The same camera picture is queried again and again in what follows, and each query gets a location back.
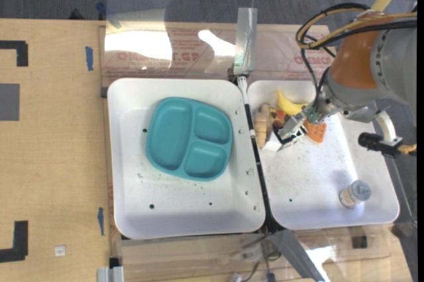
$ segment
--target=wooden board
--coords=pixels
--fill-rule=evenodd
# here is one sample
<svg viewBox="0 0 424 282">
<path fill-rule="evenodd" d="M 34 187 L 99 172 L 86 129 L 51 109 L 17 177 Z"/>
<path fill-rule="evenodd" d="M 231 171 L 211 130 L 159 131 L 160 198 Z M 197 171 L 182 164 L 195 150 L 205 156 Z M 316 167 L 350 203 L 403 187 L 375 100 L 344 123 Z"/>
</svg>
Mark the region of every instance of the wooden board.
<svg viewBox="0 0 424 282">
<path fill-rule="evenodd" d="M 295 235 L 328 281 L 412 282 L 399 240 L 388 225 L 302 231 Z M 352 236 L 366 236 L 366 247 L 353 248 Z M 246 278 L 260 259 L 259 239 L 254 234 L 243 234 L 124 241 L 121 253 L 125 281 L 227 282 L 234 272 Z M 269 266 L 277 281 L 300 279 L 284 256 Z M 266 272 L 262 260 L 250 281 L 265 281 Z"/>
<path fill-rule="evenodd" d="M 17 67 L 16 52 L 0 50 L 0 83 L 20 84 L 19 121 L 0 121 L 0 249 L 14 221 L 28 221 L 28 256 L 0 263 L 0 281 L 95 281 L 109 265 L 101 25 L 0 19 L 0 40 L 26 41 L 29 61 Z"/>
</svg>

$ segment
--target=white sink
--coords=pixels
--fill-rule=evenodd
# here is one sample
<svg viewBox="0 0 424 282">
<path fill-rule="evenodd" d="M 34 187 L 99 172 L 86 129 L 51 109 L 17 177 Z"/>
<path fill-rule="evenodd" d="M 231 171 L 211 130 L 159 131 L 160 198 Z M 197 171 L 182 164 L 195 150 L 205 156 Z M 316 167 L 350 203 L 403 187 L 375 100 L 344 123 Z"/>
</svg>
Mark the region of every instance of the white sink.
<svg viewBox="0 0 424 282">
<path fill-rule="evenodd" d="M 256 81 L 248 88 L 252 114 L 263 103 L 277 106 L 275 91 L 293 102 L 312 100 L 308 81 Z M 303 137 L 279 152 L 260 150 L 272 215 L 285 228 L 309 230 L 338 226 L 391 223 L 399 203 L 384 157 L 358 145 L 361 132 L 375 132 L 365 124 L 333 115 L 326 120 L 323 143 Z M 360 179 L 371 197 L 353 209 L 339 201 L 339 191 Z"/>
<path fill-rule="evenodd" d="M 230 118 L 233 147 L 218 178 L 202 182 L 176 177 L 148 161 L 150 119 L 167 97 L 201 101 Z M 115 222 L 121 234 L 150 239 L 254 232 L 262 226 L 262 191 L 236 85 L 204 79 L 118 79 L 109 87 L 107 100 Z"/>
</svg>

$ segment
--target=toy banana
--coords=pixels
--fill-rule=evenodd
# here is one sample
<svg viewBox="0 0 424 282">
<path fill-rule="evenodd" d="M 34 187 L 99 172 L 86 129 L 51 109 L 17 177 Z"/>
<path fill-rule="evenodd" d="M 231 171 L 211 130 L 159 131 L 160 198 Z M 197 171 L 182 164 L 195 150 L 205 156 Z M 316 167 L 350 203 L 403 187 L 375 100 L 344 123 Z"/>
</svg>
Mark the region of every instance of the toy banana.
<svg viewBox="0 0 424 282">
<path fill-rule="evenodd" d="M 281 111 L 283 111 L 289 116 L 293 116 L 300 113 L 302 108 L 308 105 L 308 103 L 299 104 L 299 103 L 293 103 L 289 101 L 283 96 L 283 93 L 281 92 L 281 90 L 277 90 L 276 93 L 278 96 L 278 108 L 280 108 Z"/>
</svg>

